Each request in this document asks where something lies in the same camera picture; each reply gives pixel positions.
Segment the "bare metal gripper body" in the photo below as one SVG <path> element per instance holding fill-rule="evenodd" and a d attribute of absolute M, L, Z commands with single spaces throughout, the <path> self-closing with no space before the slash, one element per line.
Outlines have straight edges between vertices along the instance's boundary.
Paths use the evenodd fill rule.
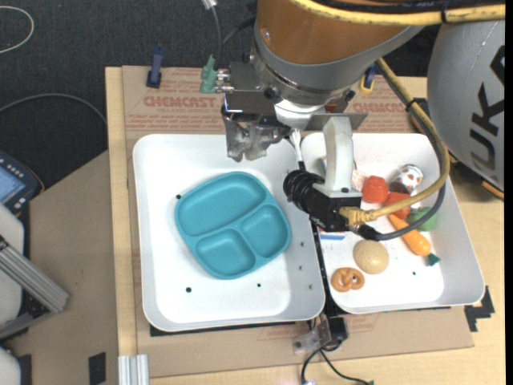
<path fill-rule="evenodd" d="M 346 98 L 330 111 L 325 104 L 294 103 L 273 85 L 259 80 L 252 64 L 235 62 L 220 72 L 221 107 L 228 136 L 289 136 L 292 131 L 323 131 L 329 121 L 353 131 L 356 117 L 345 113 Z"/>

